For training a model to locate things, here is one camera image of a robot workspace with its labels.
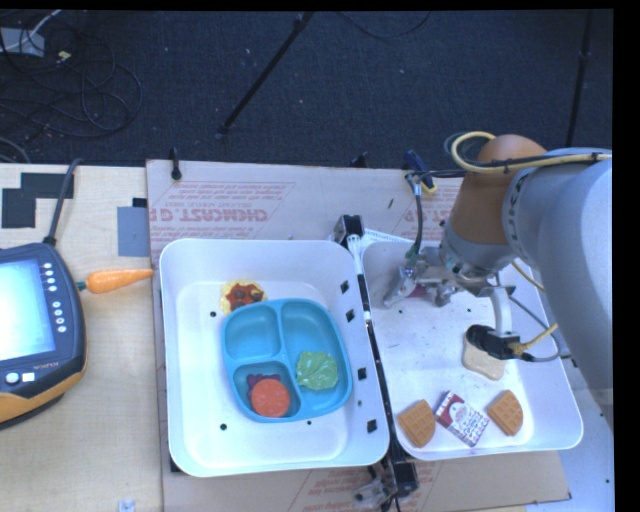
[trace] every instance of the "yellow cable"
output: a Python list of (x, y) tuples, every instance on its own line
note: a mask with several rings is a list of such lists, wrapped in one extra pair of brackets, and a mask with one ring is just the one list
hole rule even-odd
[(527, 281), (529, 281), (533, 286), (535, 286), (538, 290), (544, 293), (544, 286), (542, 286), (538, 281), (533, 279), (529, 274), (527, 274), (524, 269), (518, 265), (515, 260), (511, 262), (513, 268), (515, 268), (522, 277), (524, 277)]
[(519, 356), (521, 355), (525, 350), (530, 349), (531, 347), (533, 347), (536, 343), (538, 343), (541, 339), (546, 338), (547, 336), (549, 336), (549, 334), (551, 334), (553, 331), (555, 331), (558, 328), (558, 324), (557, 322), (554, 322), (553, 324), (551, 324), (547, 329), (545, 329), (544, 331), (542, 331), (540, 334), (538, 334), (535, 338), (533, 338), (531, 341), (528, 341), (527, 343), (510, 343), (509, 344), (509, 348), (511, 350), (513, 350), (514, 355)]
[[(458, 146), (465, 140), (471, 139), (473, 137), (483, 137), (489, 140), (495, 139), (495, 135), (487, 132), (464, 133), (460, 135), (458, 138), (456, 138), (453, 141), (453, 144), (451, 144), (451, 158), (453, 158), (453, 161), (456, 164), (458, 164), (461, 168), (467, 171), (472, 171), (479, 174), (493, 174), (498, 172), (502, 173), (507, 170), (518, 171), (520, 169), (527, 169), (529, 167), (545, 167), (549, 165), (558, 165), (558, 164), (565, 164), (565, 163), (593, 162), (594, 160), (593, 153), (582, 153), (577, 155), (559, 155), (557, 157), (544, 158), (540, 160), (532, 160), (532, 161), (529, 161), (526, 163), (520, 163), (520, 164), (514, 163), (514, 164), (505, 164), (505, 165), (494, 166), (494, 167), (479, 167), (477, 165), (473, 165), (466, 162), (458, 155)], [(600, 153), (595, 155), (595, 159), (598, 161), (606, 160), (611, 157), (612, 155), (610, 154)]]

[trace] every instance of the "blue plate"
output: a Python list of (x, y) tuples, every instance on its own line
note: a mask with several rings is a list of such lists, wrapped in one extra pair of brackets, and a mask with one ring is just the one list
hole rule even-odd
[[(335, 386), (313, 390), (298, 384), (296, 364), (303, 352), (323, 352), (336, 361)], [(236, 309), (222, 324), (222, 355), (233, 394), (255, 421), (322, 416), (341, 407), (351, 394), (351, 369), (336, 323), (326, 308), (308, 299), (269, 300)], [(284, 416), (272, 418), (253, 411), (249, 380), (260, 375), (277, 375), (289, 390), (291, 403)]]

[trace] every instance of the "tripod leg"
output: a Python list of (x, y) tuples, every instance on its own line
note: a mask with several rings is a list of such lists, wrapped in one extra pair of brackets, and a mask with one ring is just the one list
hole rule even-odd
[(296, 37), (298, 37), (298, 35), (300, 35), (300, 32), (302, 32), (304, 28), (307, 26), (313, 14), (314, 14), (313, 11), (307, 11), (302, 16), (298, 15), (298, 17), (294, 22), (293, 32), (291, 32), (287, 40), (283, 43), (283, 45), (280, 47), (278, 52), (271, 59), (271, 62), (269, 62), (268, 66), (264, 69), (264, 71), (260, 74), (260, 76), (255, 81), (255, 83), (247, 91), (244, 98), (242, 98), (242, 100), (240, 101), (240, 103), (238, 103), (236, 108), (233, 109), (233, 112), (231, 112), (231, 114), (226, 119), (226, 121), (220, 125), (215, 135), (216, 139), (220, 140), (229, 133), (229, 127), (233, 124), (233, 121), (235, 121), (236, 117), (238, 117), (240, 112), (242, 112), (242, 109), (247, 105), (247, 103), (249, 103), (253, 95), (258, 91), (260, 86), (271, 74), (271, 71), (273, 71), (273, 68), (276, 67), (276, 65), (278, 64), (280, 59), (283, 57), (285, 52), (289, 49), (289, 47), (295, 41)]
[(567, 140), (565, 147), (571, 147), (573, 144), (573, 132), (576, 127), (576, 120), (578, 118), (578, 108), (580, 106), (580, 95), (582, 94), (582, 84), (584, 82), (584, 74), (587, 66), (587, 60), (591, 57), (590, 42), (591, 42), (591, 18), (593, 15), (593, 9), (587, 11), (587, 18), (585, 21), (584, 35), (582, 39), (582, 50), (580, 51), (580, 62), (578, 67), (578, 77), (576, 78), (576, 87), (573, 93), (573, 106), (571, 109), (571, 119), (569, 121), (569, 130), (567, 132)]

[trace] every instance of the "toy carrot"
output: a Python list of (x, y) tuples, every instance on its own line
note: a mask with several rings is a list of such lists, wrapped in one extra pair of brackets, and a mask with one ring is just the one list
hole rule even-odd
[(153, 275), (150, 268), (97, 270), (91, 272), (86, 281), (76, 283), (78, 290), (85, 288), (92, 293), (106, 293)]

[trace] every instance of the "green toy lettuce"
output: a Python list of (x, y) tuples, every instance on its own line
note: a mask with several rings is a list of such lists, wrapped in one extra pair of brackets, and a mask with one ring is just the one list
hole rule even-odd
[(296, 364), (296, 381), (318, 391), (338, 383), (338, 363), (325, 352), (304, 351)]

